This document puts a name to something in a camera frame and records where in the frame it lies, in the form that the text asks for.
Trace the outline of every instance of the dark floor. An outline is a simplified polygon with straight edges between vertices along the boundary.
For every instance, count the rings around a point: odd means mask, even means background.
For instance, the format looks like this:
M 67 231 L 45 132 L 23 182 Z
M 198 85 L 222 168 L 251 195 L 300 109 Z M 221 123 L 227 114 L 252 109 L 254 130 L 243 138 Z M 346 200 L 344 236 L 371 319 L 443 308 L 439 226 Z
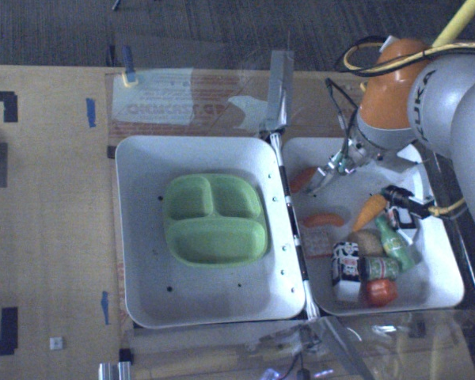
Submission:
M 265 69 L 288 45 L 296 70 L 332 70 L 365 36 L 432 42 L 465 0 L 115 1 L 0 0 L 0 64 L 107 66 L 128 44 L 137 67 Z

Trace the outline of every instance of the green divided tray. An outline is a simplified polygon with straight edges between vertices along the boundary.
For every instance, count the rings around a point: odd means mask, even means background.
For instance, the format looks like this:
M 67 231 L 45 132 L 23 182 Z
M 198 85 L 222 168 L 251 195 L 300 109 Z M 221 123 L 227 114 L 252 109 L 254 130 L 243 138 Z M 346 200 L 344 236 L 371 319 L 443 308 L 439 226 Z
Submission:
M 164 230 L 170 252 L 191 266 L 249 264 L 268 250 L 268 229 L 257 191 L 227 174 L 190 174 L 164 194 Z

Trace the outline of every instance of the soda can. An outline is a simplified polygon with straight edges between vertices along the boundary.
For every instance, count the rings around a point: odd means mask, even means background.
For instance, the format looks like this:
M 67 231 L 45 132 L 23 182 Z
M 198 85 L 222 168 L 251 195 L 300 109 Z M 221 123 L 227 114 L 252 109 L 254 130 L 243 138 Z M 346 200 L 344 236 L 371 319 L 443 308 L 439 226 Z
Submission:
M 391 279 L 399 276 L 399 263 L 392 257 L 364 257 L 363 274 L 366 280 Z

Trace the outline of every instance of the orange carrot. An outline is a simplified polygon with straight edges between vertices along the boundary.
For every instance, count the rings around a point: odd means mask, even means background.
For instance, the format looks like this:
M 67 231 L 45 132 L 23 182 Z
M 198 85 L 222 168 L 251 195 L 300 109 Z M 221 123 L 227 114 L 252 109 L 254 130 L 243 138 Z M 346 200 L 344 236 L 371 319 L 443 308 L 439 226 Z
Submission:
M 295 194 L 300 191 L 305 184 L 310 182 L 315 172 L 317 172 L 317 166 L 304 169 L 299 175 L 294 177 L 294 179 L 292 179 L 292 181 L 289 183 L 291 192 Z
M 342 226 L 345 224 L 345 220 L 333 212 L 321 212 L 303 219 L 302 224 L 306 228 L 313 228 L 314 226 L 321 225 Z
M 356 232 L 363 228 L 366 224 L 373 221 L 373 219 L 380 214 L 387 205 L 387 200 L 381 194 L 373 194 L 366 200 L 361 211 L 355 219 L 354 226 L 351 228 L 352 232 Z

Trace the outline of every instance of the green bottle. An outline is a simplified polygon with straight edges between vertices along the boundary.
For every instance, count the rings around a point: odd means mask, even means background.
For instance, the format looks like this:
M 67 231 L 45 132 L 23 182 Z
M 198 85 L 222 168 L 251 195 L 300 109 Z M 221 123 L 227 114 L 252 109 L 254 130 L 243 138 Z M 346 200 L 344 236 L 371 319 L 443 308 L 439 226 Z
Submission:
M 385 215 L 378 216 L 374 220 L 374 223 L 380 230 L 380 239 L 387 256 L 397 260 L 402 272 L 413 268 L 413 266 L 415 266 L 415 262 L 409 255 L 405 241 L 400 234 L 398 234 L 389 226 Z

